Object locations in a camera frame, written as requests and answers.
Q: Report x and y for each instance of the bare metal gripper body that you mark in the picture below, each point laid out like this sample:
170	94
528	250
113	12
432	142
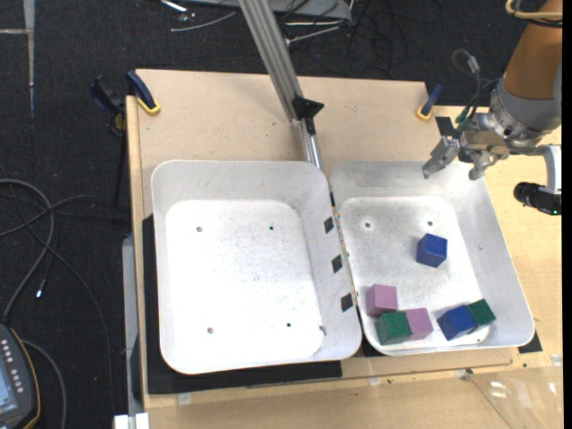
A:
485	139

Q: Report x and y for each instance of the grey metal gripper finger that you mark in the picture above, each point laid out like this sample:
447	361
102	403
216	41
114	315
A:
481	162
440	154

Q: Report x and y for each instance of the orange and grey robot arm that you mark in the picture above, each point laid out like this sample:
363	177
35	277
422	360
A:
536	61

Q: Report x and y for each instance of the blue cube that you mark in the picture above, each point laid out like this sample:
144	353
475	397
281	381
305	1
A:
456	323
431	250

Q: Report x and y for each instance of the white plastic tray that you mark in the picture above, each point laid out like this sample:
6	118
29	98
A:
393	257
241	275

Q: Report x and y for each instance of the green cube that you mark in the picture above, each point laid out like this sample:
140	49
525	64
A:
482	313
392	328

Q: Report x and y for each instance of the pink cube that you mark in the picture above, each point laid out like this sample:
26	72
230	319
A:
382	298
421	322

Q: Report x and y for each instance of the pale wood board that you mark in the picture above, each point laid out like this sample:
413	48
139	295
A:
214	123

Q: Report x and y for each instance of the black cylinder on white bracket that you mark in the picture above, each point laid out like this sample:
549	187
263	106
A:
534	197

